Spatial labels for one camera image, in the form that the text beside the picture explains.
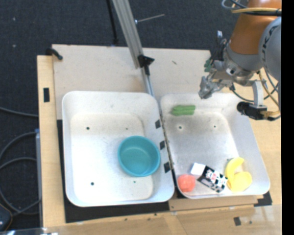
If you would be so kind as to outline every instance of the teal bowl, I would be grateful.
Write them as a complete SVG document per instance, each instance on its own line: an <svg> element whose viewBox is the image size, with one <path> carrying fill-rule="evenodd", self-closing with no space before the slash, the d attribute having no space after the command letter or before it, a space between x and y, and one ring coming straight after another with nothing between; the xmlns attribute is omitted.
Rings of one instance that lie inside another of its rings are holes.
<svg viewBox="0 0 294 235"><path fill-rule="evenodd" d="M160 165L158 147L142 136L124 139L118 148L121 168L133 177L146 177L153 174Z"/></svg>

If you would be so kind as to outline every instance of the red ball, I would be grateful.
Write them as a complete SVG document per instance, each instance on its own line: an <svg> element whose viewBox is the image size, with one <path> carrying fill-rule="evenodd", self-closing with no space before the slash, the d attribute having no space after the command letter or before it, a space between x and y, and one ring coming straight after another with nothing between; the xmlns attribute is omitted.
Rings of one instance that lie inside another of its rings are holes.
<svg viewBox="0 0 294 235"><path fill-rule="evenodd" d="M195 188L196 178L193 175L183 174L178 177L177 184L182 192L190 192Z"/></svg>

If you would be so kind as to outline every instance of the wooden table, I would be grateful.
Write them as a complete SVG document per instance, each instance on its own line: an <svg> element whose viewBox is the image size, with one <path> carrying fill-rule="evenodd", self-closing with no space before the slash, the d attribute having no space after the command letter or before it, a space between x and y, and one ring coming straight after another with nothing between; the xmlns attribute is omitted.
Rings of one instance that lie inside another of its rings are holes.
<svg viewBox="0 0 294 235"><path fill-rule="evenodd" d="M112 49L120 52L121 61L117 64L122 66L131 63L129 56L124 57L124 48L122 47L77 47L77 46L53 46L60 54L66 51L74 52L70 55L71 59L76 57L75 62L87 59L89 52L93 52L90 62L96 62L96 53L101 55L100 51L109 51ZM167 89L176 92L183 85L190 92L198 91L201 70L205 60L210 53L206 50L167 50L167 49L144 49L145 55L162 62L169 62L171 65L181 64L183 68L193 69L194 74L190 74L191 79L196 79L197 83L190 83L187 77L182 76L184 82L180 84L168 83ZM59 80L59 75L55 75L54 64L58 62L52 56L38 56L38 93L39 93L39 115L40 115L40 139L41 139L41 168L42 168L42 217L43 227L46 232L60 232L60 234L74 234L78 231L80 234L93 234L94 230L98 234L280 234L282 232L282 193L281 193L281 120L274 122L250 120L259 150L265 162L268 175L270 177L270 195L273 205L265 207L254 207L262 196L241 196L214 199L178 199L173 197L170 203L170 211L130 215L122 217L109 217L105 219L88 220L76 223L66 223L63 201L61 167L58 146L57 119L59 110L57 101L61 99L60 93L55 93L55 80ZM161 83L165 77L158 77L154 82L154 90L157 89L157 83ZM49 98L46 100L46 88L49 90ZM252 98L252 89L238 87L237 91L245 97ZM271 100L266 101L269 110L276 110L276 106Z"/></svg>

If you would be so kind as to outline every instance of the white tray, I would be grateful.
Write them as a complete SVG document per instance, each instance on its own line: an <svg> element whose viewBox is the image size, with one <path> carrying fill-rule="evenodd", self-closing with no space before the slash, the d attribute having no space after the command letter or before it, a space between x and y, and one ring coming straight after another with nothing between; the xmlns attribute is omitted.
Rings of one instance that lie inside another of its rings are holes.
<svg viewBox="0 0 294 235"><path fill-rule="evenodd" d="M221 193L196 182L192 192L182 193L191 199L262 195L269 190L270 180L259 152L248 117L236 109L239 99L233 94L216 93L209 99L198 94L168 94L161 99L163 125L169 141L169 151L175 175L190 173L193 164L200 163L224 174L229 159L245 159L240 170L248 171L253 182L245 191L232 193L226 187ZM177 105L195 105L192 116L171 114Z"/></svg>
<svg viewBox="0 0 294 235"><path fill-rule="evenodd" d="M157 101L146 93L69 92L62 101L65 186L81 207L156 203L174 193L159 123ZM147 177L125 174L118 162L120 142L129 136L151 139L160 149L158 170Z"/></svg>

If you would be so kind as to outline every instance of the yellow object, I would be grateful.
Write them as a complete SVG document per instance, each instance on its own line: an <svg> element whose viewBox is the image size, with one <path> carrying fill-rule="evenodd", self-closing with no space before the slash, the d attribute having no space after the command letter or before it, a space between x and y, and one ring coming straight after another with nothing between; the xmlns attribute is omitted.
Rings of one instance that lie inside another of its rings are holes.
<svg viewBox="0 0 294 235"><path fill-rule="evenodd" d="M251 174L247 171L235 173L235 170L244 162L241 157L231 159L225 168L225 177L228 178L227 186L233 192L243 191L252 183Z"/></svg>

